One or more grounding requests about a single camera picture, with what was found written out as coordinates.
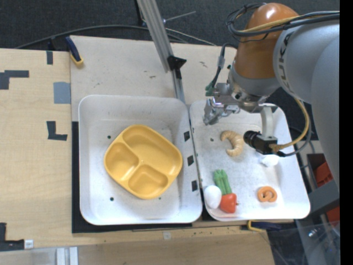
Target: squid ring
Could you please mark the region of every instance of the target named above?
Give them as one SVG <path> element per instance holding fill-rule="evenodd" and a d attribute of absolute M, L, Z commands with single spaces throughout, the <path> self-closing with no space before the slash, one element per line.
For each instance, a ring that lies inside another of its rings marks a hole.
<path fill-rule="evenodd" d="M 258 198 L 261 202 L 275 202 L 277 200 L 277 193 L 272 187 L 267 185 L 259 189 Z"/>
<path fill-rule="evenodd" d="M 244 139 L 242 135 L 237 134 L 232 130 L 225 130 L 221 133 L 221 141 L 224 141 L 225 139 L 228 139 L 233 147 L 233 149 L 226 150 L 229 156 L 238 156 L 243 152 Z"/>

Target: shrimp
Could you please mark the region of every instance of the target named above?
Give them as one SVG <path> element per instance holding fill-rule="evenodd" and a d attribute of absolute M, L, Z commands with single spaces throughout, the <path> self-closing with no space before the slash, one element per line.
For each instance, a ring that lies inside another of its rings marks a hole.
<path fill-rule="evenodd" d="M 226 152 L 229 156 L 238 156 L 243 152 L 244 139 L 240 134 L 235 131 L 225 130 L 221 133 L 221 141 L 228 139 L 233 149 L 227 149 Z"/>

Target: orange ring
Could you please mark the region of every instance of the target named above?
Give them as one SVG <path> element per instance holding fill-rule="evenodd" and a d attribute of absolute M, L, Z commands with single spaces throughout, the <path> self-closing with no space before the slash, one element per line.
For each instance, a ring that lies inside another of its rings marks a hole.
<path fill-rule="evenodd" d="M 261 202 L 275 202 L 277 200 L 277 193 L 272 187 L 267 185 L 259 189 L 258 199 Z"/>

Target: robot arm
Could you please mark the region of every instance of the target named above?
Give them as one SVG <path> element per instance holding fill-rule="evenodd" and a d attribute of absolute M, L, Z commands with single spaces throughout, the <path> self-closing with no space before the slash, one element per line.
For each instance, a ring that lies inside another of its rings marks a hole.
<path fill-rule="evenodd" d="M 237 30 L 234 22 L 250 10 L 254 13 L 245 30 Z M 206 101 L 204 123 L 215 124 L 240 109 L 261 113 L 266 99 L 282 87 L 298 103 L 312 105 L 318 137 L 339 186 L 339 12 L 298 15 L 285 5 L 257 3 L 231 13 L 227 26 L 240 43 L 227 83 L 217 83 L 219 65 L 206 87 L 212 98 Z M 261 116 L 263 122 L 270 117 Z M 278 148 L 269 148 L 277 146 L 271 139 L 270 134 L 244 134 L 257 151 L 279 155 Z"/>

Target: white egg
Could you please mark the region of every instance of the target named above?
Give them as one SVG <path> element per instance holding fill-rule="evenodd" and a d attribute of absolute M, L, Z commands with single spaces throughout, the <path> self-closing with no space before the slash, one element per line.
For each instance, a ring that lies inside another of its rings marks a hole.
<path fill-rule="evenodd" d="M 209 185 L 204 190 L 204 199 L 207 206 L 211 209 L 216 209 L 221 203 L 222 192 L 216 185 Z"/>

